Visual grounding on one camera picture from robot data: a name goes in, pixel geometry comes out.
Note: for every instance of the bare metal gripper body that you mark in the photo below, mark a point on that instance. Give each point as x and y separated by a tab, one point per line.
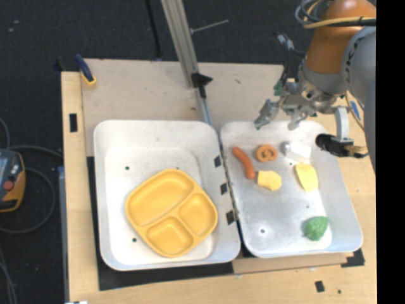
308	101

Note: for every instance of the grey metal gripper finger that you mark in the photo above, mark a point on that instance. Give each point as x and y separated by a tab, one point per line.
267	112
296	119

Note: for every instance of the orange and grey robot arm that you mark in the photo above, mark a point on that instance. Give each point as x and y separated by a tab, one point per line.
335	43

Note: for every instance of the clear plastic bottle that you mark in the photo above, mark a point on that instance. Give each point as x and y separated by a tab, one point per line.
297	150

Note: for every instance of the orange spiral biscuit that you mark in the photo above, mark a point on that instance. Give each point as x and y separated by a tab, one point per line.
266	153

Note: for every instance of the orange toy sausage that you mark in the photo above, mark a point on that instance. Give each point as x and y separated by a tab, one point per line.
245	161

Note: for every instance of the yellow toy cheese slice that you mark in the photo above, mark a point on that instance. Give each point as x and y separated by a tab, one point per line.
307	177

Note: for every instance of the yellow toy cheese chunk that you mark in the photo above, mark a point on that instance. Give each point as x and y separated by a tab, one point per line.
269	180

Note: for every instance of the white plastic tray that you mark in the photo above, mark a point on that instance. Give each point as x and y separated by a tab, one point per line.
278	211
152	144

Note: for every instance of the green toy broccoli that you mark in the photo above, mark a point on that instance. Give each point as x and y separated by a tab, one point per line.
315	228

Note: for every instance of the brown cardboard board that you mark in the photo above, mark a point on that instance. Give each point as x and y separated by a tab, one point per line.
136	90

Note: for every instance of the yellow divided plate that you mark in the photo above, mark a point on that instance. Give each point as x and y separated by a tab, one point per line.
161	198

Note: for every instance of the black cylinder on white bracket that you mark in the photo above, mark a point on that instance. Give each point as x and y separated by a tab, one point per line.
333	144

